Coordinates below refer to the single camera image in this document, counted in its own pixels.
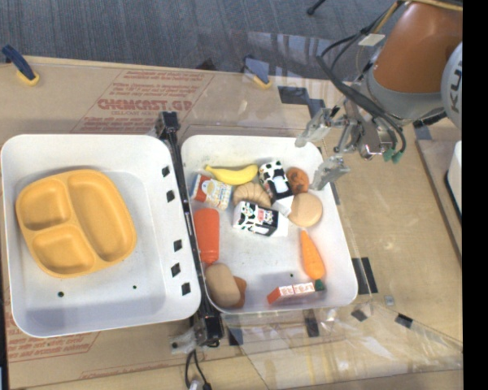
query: orange toy food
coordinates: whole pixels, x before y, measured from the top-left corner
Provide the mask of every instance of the orange toy food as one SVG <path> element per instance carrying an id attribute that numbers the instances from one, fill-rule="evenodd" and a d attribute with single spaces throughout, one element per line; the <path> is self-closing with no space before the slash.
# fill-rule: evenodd
<path id="1" fill-rule="evenodd" d="M 241 293 L 241 299 L 235 305 L 232 306 L 234 309 L 240 309 L 246 303 L 246 287 L 247 282 L 242 277 L 233 277 L 235 279 L 235 283 L 237 284 L 238 291 Z"/>
<path id="2" fill-rule="evenodd" d="M 302 169 L 290 167 L 285 173 L 287 180 L 290 182 L 293 194 L 307 192 L 309 190 L 309 176 Z"/>
<path id="3" fill-rule="evenodd" d="M 306 230 L 300 231 L 300 242 L 302 246 L 303 269 L 313 280 L 318 280 L 325 274 L 325 265 L 315 243 L 307 234 Z"/>
<path id="4" fill-rule="evenodd" d="M 201 261 L 212 264 L 219 259 L 219 211 L 202 208 L 194 212 L 195 235 Z"/>
<path id="5" fill-rule="evenodd" d="M 210 298 L 216 305 L 230 308 L 239 304 L 242 295 L 237 277 L 231 274 L 228 266 L 224 263 L 212 264 L 204 271 L 204 275 Z"/>

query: toy banana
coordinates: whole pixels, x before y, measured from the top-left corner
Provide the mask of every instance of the toy banana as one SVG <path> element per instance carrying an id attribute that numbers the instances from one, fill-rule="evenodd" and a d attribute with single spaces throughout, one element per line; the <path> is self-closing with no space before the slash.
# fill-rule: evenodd
<path id="1" fill-rule="evenodd" d="M 204 168 L 209 171 L 220 182 L 230 185 L 242 185 L 246 182 L 250 182 L 255 178 L 259 171 L 259 167 L 255 164 L 246 166 L 239 170 L 225 169 L 222 167 L 211 167 L 206 165 Z"/>

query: cow print carton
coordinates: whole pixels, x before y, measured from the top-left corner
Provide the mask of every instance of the cow print carton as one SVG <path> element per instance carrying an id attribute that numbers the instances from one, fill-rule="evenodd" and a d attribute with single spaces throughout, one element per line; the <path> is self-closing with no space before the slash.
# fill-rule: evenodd
<path id="1" fill-rule="evenodd" d="M 277 210 L 240 201 L 233 212 L 233 227 L 263 236 L 287 236 L 288 219 Z"/>
<path id="2" fill-rule="evenodd" d="M 272 208 L 285 217 L 291 212 L 294 194 L 280 160 L 259 167 L 259 181 L 271 198 Z"/>

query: toy carrot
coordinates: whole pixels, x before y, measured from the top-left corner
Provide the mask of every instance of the toy carrot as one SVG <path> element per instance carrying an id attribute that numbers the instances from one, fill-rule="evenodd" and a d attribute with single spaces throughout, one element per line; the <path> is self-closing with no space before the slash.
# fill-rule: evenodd
<path id="1" fill-rule="evenodd" d="M 313 280 L 319 280 L 325 274 L 325 265 L 315 243 L 306 230 L 300 230 L 300 242 L 302 245 L 303 269 Z"/>

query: table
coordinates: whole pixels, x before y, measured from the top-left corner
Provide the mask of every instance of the table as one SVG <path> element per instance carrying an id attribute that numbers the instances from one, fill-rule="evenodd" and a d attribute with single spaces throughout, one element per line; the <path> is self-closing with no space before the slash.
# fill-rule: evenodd
<path id="1" fill-rule="evenodd" d="M 282 97 L 286 89 L 306 89 L 311 100 L 326 106 L 339 97 L 324 80 L 274 76 L 272 87 L 264 90 L 237 73 L 26 59 L 41 77 L 34 87 L 18 80 L 13 65 L 0 64 L 0 148 L 21 133 L 146 133 L 158 110 L 143 109 L 133 121 L 111 114 L 134 99 L 178 111 L 180 141 L 199 133 L 295 137 L 309 120 L 309 107 Z M 448 122 L 436 123 L 430 133 L 455 138 Z M 360 383 L 369 388 L 432 388 L 431 383 L 459 388 L 460 254 L 414 129 L 405 128 L 405 135 L 409 147 L 401 163 L 365 162 L 351 155 L 351 173 L 335 184 L 357 267 L 356 300 L 282 318 L 228 319 L 228 339 L 217 349 L 199 350 L 214 388 L 318 388 L 328 383 L 337 388 Z M 331 132 L 316 145 L 326 157 L 338 138 Z M 7 267 L 2 269 L 7 280 Z M 184 386 L 185 354 L 172 353 L 170 337 L 188 329 L 187 319 L 40 340 L 15 325 L 7 284 L 11 388 Z"/>

